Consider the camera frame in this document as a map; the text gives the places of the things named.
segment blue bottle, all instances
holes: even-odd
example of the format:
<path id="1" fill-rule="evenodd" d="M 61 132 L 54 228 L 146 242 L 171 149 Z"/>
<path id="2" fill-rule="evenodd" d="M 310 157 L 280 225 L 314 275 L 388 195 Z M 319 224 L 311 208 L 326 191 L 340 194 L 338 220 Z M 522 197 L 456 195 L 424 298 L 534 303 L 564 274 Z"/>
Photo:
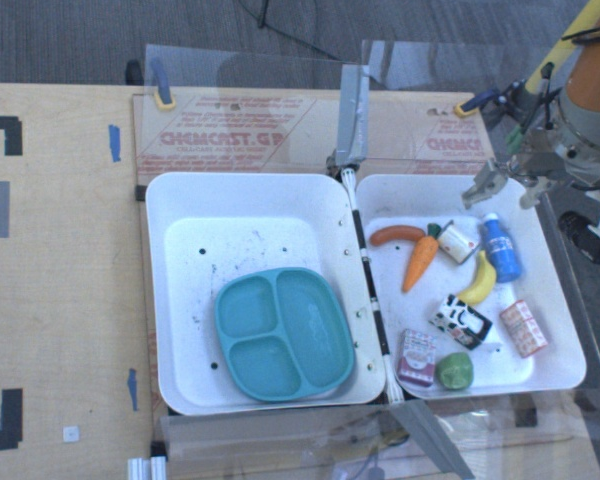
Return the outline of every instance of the blue bottle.
<path id="1" fill-rule="evenodd" d="M 484 225 L 482 244 L 487 259 L 496 269 L 497 282 L 508 283 L 520 277 L 522 271 L 509 235 L 500 227 L 498 214 L 488 213 L 482 219 Z"/>

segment white tray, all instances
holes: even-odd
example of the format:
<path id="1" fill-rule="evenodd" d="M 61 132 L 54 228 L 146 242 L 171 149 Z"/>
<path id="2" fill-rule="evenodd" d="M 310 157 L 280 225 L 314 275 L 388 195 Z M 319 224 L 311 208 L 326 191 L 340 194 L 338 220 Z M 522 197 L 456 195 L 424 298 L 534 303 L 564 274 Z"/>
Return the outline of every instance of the white tray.
<path id="1" fill-rule="evenodd" d="M 148 187 L 160 392 L 186 415 L 275 407 L 361 404 L 384 388 L 354 223 L 344 188 L 314 174 L 169 173 Z M 229 281 L 261 270 L 321 274 L 345 312 L 356 345 L 351 376 L 310 398 L 266 403 L 233 382 L 213 304 Z"/>
<path id="2" fill-rule="evenodd" d="M 393 224 L 411 224 L 426 230 L 430 222 L 443 226 L 452 219 L 467 234 L 479 237 L 480 218 L 488 212 L 497 212 L 512 235 L 523 268 L 518 280 L 496 284 L 489 297 L 476 306 L 493 322 L 493 328 L 486 342 L 469 352 L 475 373 L 470 388 L 449 391 L 437 381 L 429 388 L 406 383 L 403 387 L 420 398 L 440 399 L 577 386 L 584 379 L 586 361 L 536 211 L 520 208 L 518 200 L 524 189 L 514 181 L 493 198 L 466 210 L 461 193 L 472 184 L 471 176 L 450 175 L 374 175 L 359 183 L 357 200 L 367 238 Z M 444 252 L 438 252 L 416 286 L 403 294 L 400 287 L 412 249 L 413 244 L 408 242 L 368 246 L 394 359 L 399 351 L 399 335 L 406 327 L 437 337 L 436 360 L 452 352 L 467 352 L 428 323 L 428 319 L 448 294 L 458 293 L 471 284 L 475 255 L 458 265 Z M 526 359 L 519 356 L 499 318 L 500 311 L 517 299 L 527 302 L 549 341 L 547 347 Z"/>

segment green ball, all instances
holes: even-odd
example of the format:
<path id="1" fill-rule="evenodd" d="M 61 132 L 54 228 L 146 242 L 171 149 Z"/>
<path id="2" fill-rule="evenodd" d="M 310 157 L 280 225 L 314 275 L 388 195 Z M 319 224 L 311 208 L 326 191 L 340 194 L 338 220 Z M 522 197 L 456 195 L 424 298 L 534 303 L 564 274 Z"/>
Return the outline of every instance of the green ball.
<path id="1" fill-rule="evenodd" d="M 455 352 L 436 365 L 436 377 L 447 389 L 465 389 L 473 383 L 473 363 L 466 352 Z"/>

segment white square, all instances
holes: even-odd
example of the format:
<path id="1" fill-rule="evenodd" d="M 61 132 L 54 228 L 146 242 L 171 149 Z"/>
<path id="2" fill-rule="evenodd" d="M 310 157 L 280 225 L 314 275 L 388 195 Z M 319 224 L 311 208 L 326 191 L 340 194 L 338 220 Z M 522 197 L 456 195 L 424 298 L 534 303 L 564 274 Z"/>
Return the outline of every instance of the white square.
<path id="1" fill-rule="evenodd" d="M 65 443 L 76 443 L 80 441 L 80 427 L 64 427 L 62 429 L 62 440 Z"/>

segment carrot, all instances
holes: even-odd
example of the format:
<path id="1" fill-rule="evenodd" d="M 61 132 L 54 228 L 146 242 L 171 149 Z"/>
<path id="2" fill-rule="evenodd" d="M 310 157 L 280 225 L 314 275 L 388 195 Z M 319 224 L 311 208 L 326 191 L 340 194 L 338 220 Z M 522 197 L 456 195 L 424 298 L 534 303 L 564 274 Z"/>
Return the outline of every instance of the carrot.
<path id="1" fill-rule="evenodd" d="M 425 235 L 424 230 L 416 226 L 398 224 L 379 229 L 371 235 L 369 242 L 375 246 L 382 245 L 391 240 L 411 240 L 412 242 L 417 242 Z"/>
<path id="2" fill-rule="evenodd" d="M 438 241 L 431 235 L 424 236 L 416 242 L 402 282 L 403 292 L 408 292 L 422 277 L 438 252 L 438 247 Z"/>

